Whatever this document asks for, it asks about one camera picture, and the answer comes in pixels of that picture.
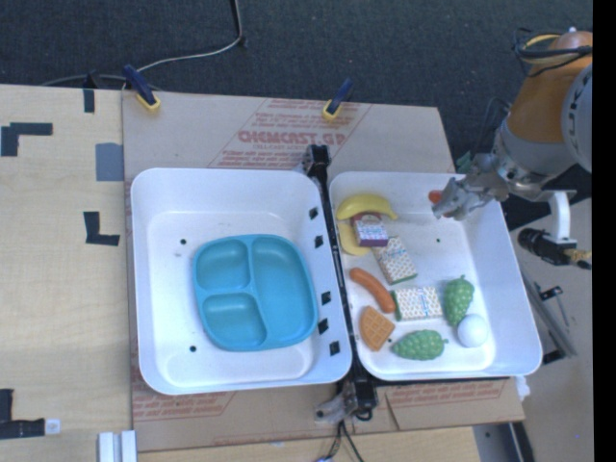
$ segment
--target blue clamp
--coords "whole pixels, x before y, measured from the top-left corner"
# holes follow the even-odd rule
[[[156,110],[161,106],[161,100],[154,95],[152,88],[147,85],[143,76],[138,73],[132,66],[125,65],[122,68],[122,74],[126,77],[126,82],[131,89],[137,92],[137,99],[148,110]]]
[[[347,101],[353,91],[353,81],[346,78],[342,86],[336,92],[336,95],[325,103],[322,110],[323,118],[332,120],[341,110],[343,101]]]

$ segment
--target green vegetable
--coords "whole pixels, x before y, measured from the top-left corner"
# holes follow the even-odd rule
[[[397,341],[392,347],[392,351],[406,359],[426,361],[443,354],[445,344],[448,342],[435,330],[418,330],[406,334]]]
[[[464,278],[464,275],[447,283],[445,288],[444,313],[449,325],[455,327],[466,316],[473,301],[475,286]]]

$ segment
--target gray floor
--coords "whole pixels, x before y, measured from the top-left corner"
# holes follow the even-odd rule
[[[543,218],[526,227],[550,231],[551,224],[551,218]],[[555,286],[562,290],[558,298],[543,302],[542,313],[535,313],[544,353],[557,350],[557,342],[552,339],[553,325],[547,326],[544,320],[546,313],[573,351],[526,378],[530,393],[523,401],[526,419],[522,425],[531,454],[516,446],[511,436],[512,426],[477,426],[475,437],[481,460],[594,460],[592,270],[555,267],[541,261],[517,245],[517,235],[522,229],[511,234],[522,272],[542,292]],[[578,248],[592,249],[592,199],[572,207],[571,237],[577,240]]]

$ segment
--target sausage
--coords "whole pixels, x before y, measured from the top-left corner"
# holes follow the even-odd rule
[[[376,302],[383,313],[393,313],[396,311],[394,299],[385,289],[385,286],[383,286],[371,273],[366,272],[363,269],[359,269],[358,267],[354,267],[348,272],[348,275],[351,280],[366,288],[366,290],[374,296],[374,299],[376,299]]]

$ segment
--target wooden table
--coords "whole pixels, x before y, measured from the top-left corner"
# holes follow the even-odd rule
[[[95,460],[103,431],[132,429],[123,181],[97,181],[98,144],[122,145],[120,92],[0,87],[0,125],[51,123],[0,157],[0,388],[13,418],[58,418],[59,435],[0,441],[2,460]],[[84,213],[118,245],[87,244]],[[366,460],[478,461],[470,427],[354,437]],[[175,461],[306,461],[314,439],[176,451]],[[169,460],[142,453],[140,461]],[[343,443],[336,460],[354,460]]]

